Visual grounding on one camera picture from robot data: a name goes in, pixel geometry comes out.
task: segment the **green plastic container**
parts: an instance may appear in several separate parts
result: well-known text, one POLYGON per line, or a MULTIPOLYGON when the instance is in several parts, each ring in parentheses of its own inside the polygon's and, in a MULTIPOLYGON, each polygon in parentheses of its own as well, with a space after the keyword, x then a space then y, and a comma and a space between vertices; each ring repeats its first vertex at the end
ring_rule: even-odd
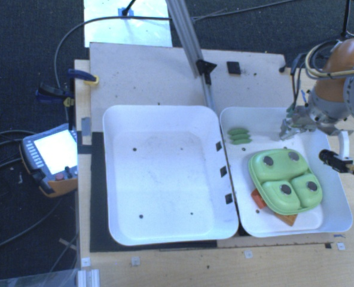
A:
POLYGON ((255 154, 249 172, 267 206, 281 215, 294 215, 322 201, 322 187, 303 156, 292 149, 255 154))

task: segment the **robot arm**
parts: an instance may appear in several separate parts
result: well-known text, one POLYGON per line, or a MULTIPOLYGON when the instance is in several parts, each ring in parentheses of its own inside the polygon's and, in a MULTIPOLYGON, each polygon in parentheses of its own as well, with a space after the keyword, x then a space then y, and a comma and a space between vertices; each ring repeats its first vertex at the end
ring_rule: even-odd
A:
POLYGON ((342 131, 335 124, 350 114, 354 116, 354 39, 335 46, 321 71, 309 68, 309 55, 311 52, 305 61, 307 74, 317 82, 307 103, 304 106, 294 103, 294 109, 283 120, 280 133, 283 140, 315 129, 331 136, 340 135, 342 131))

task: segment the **white tray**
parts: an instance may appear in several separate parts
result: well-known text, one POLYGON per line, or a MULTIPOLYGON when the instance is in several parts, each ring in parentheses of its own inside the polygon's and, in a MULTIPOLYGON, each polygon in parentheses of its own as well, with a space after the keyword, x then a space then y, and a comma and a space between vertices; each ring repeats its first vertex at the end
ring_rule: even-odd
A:
POLYGON ((221 113, 221 127, 243 228, 255 237, 348 230, 352 225, 352 214, 339 175, 318 158, 322 149, 330 148, 326 134, 317 130, 281 141, 280 125, 285 115, 285 108, 232 107, 221 113), (249 130, 251 143, 231 144, 227 132, 237 127, 249 130), (323 190, 321 204, 299 213, 292 227, 278 219, 268 207, 257 212, 258 207, 251 197, 255 186, 248 170, 248 161, 256 152, 284 147, 303 155, 323 190))
POLYGON ((122 245, 225 239, 239 220, 216 114, 118 105, 103 116, 108 221, 122 245))

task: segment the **dark carpet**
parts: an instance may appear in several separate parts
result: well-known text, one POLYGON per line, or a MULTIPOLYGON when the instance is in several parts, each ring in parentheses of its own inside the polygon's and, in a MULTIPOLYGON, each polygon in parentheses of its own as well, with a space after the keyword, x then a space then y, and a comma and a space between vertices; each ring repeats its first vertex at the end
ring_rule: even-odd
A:
MULTIPOLYGON (((277 1, 282 0, 186 0, 192 17, 277 1)), ((290 63, 298 53, 340 35, 344 8, 345 0, 301 0, 194 25, 202 48, 280 53, 290 63)), ((83 0, 0 0, 0 132, 43 132, 65 122, 63 107, 36 102, 35 90, 41 82, 54 86, 56 47, 82 20, 83 0)), ((354 33, 354 2, 348 30, 354 33)), ((172 39, 180 46, 173 25, 172 39)), ((80 29, 60 52, 60 81, 66 82, 74 59, 86 58, 80 29)), ((0 164, 18 151, 16 143, 0 148, 0 164)), ((0 243, 46 216, 58 201, 42 195, 21 163, 0 169, 0 243)), ((50 271, 65 248, 59 239, 69 241, 75 233, 74 194, 68 194, 43 223, 0 247, 0 279, 50 271)), ((54 270, 71 268, 74 258, 75 251, 68 250, 54 270)))

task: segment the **metal bracket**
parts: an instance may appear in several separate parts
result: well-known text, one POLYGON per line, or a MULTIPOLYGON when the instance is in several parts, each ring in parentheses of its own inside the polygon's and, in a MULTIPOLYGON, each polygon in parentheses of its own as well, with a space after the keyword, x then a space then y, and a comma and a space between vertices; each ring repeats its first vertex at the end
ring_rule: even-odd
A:
POLYGON ((204 60, 196 61, 197 69, 200 75, 205 76, 205 83, 207 85, 212 85, 212 80, 210 78, 210 73, 217 67, 216 64, 206 62, 204 60))

